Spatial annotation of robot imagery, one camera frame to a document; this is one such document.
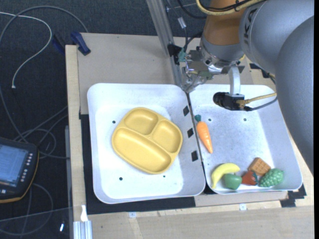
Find yellow divided plate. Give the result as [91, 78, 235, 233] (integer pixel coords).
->
[111, 107, 183, 175]

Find green apple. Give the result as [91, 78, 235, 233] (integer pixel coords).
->
[222, 173, 243, 191]

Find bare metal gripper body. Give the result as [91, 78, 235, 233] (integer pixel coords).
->
[186, 49, 240, 79]

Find yellow banana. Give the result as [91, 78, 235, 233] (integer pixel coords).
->
[211, 162, 241, 189]

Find brown waffle biscuit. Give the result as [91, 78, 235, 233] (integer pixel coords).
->
[248, 157, 272, 177]

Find orange carrot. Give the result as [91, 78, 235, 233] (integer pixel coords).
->
[194, 114, 214, 154]

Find green grapes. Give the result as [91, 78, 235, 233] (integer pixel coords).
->
[258, 168, 285, 188]

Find brown cardboard board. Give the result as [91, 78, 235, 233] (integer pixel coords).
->
[76, 32, 315, 208]

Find black cylinder on white bracket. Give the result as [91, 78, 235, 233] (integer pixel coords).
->
[213, 66, 246, 112]

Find white plastic tray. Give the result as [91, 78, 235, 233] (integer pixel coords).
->
[86, 83, 206, 205]
[188, 83, 304, 195]

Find red strawberry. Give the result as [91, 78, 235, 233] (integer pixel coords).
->
[241, 170, 259, 186]

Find black block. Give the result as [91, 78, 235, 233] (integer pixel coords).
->
[167, 43, 182, 65]

